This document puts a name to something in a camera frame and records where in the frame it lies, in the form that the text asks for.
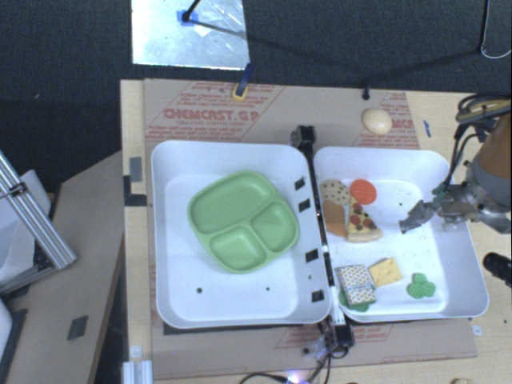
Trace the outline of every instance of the pizza slice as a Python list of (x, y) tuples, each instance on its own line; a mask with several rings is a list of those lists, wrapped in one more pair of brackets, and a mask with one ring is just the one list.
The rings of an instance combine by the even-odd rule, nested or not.
[(371, 242), (381, 237), (382, 231), (377, 228), (361, 204), (351, 198), (346, 240), (348, 242)]

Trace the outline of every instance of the yellow cheese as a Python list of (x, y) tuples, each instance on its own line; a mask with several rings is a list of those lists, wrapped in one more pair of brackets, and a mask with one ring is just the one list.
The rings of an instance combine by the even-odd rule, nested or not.
[(368, 269), (377, 287), (402, 280), (402, 273), (393, 258), (383, 260)]

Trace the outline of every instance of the dark backdrop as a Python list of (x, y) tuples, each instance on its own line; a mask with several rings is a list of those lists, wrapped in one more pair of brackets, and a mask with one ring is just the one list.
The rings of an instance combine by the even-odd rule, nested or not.
[[(510, 56), (477, 52), (484, 1), (242, 0), (251, 81), (510, 92)], [(493, 54), (511, 7), (492, 0)], [(145, 77), (240, 73), (134, 66), (130, 0), (0, 0), (0, 150), (48, 190), (120, 149), (119, 81)]]

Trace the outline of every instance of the robotic hand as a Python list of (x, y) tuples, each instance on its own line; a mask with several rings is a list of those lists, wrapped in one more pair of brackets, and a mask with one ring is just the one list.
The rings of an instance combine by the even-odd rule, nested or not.
[[(435, 190), (432, 202), (419, 201), (408, 217), (399, 221), (402, 233), (428, 222), (434, 214), (445, 219), (448, 230), (457, 222), (483, 222), (500, 234), (510, 234), (510, 96), (503, 94), (476, 94), (458, 104), (455, 146), (450, 172)], [(473, 126), (476, 133), (462, 136)], [(460, 185), (450, 184), (451, 176), (460, 163), (467, 141), (478, 137), (482, 148), (468, 168), (466, 180)]]

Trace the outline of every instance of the green plate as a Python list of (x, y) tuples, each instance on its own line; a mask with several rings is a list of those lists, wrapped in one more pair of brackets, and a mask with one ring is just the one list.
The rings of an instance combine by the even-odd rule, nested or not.
[(226, 270), (249, 273), (274, 260), (298, 239), (298, 222), (263, 175), (243, 170), (197, 193), (188, 219), (201, 244)]

